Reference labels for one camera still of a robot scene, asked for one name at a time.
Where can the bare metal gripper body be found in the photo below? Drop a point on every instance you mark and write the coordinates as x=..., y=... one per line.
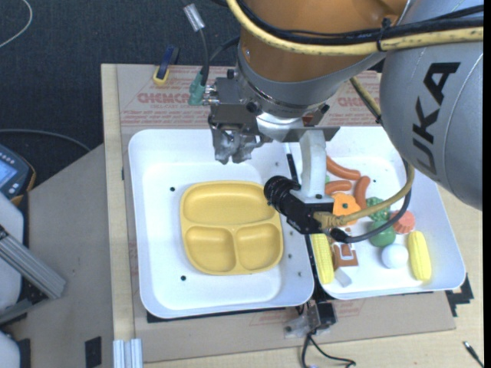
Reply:
x=234, y=104

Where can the orange toy pepper slice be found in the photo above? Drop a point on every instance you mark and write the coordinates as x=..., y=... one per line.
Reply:
x=347, y=205

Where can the orange toy sausage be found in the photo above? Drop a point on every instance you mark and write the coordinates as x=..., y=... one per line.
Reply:
x=338, y=186
x=343, y=170
x=361, y=192

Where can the black cylinder on white bracket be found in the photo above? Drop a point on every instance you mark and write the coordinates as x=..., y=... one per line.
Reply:
x=312, y=167

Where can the green round toy vegetable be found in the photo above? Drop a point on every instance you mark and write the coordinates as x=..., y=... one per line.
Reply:
x=383, y=238

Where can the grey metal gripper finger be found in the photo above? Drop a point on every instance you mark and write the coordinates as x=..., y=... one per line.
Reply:
x=245, y=147
x=223, y=148

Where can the brown and white toy biscuit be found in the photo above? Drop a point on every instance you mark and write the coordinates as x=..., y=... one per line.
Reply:
x=347, y=255

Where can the white toy egg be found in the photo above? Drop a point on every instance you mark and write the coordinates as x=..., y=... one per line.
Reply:
x=395, y=256

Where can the white plastic tray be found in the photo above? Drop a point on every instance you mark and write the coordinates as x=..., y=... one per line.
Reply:
x=161, y=221
x=437, y=251

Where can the yellow toy corn cob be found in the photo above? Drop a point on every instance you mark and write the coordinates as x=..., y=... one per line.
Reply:
x=419, y=255
x=323, y=259

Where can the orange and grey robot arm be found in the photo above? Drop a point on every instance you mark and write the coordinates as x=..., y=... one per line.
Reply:
x=318, y=21

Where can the small white block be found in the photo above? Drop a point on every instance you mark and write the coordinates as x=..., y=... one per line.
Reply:
x=343, y=278

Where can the yellow divided plate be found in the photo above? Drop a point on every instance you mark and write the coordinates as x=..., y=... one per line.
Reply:
x=226, y=213

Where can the brown cardboard board red print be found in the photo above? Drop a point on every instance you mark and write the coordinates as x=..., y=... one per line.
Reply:
x=180, y=106

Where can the green toy broccoli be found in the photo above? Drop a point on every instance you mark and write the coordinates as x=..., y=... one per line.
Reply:
x=376, y=207

